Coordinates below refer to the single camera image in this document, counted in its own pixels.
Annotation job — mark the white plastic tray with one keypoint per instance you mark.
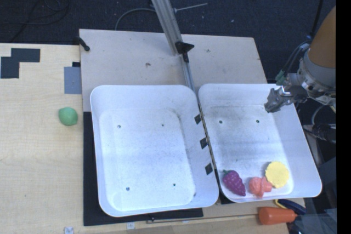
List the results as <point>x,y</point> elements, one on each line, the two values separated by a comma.
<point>246,142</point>
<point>148,156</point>

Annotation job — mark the pink toy food piece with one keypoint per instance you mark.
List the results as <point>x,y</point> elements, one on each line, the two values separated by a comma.
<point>257,185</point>

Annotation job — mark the thin black and white rod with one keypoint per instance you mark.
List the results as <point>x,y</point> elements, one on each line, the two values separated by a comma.
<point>188,74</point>

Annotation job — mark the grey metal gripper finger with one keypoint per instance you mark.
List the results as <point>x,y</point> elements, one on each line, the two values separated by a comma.
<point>282,102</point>
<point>271,101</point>

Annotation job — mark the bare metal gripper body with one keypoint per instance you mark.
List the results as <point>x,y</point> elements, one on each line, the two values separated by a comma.
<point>299,91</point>

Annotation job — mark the yellow round biscuit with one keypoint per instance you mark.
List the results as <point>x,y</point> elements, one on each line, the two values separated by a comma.
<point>277,174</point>

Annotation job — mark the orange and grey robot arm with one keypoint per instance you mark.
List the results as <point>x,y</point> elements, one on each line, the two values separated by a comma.
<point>323,44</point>

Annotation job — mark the green round toy fruit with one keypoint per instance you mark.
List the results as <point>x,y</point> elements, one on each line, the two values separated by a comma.
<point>68,116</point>

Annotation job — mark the pale wood board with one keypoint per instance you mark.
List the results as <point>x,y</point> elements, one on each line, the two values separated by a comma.
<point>131,63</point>

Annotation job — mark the purple toy grapes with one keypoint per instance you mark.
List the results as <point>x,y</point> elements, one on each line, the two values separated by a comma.
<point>233,183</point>

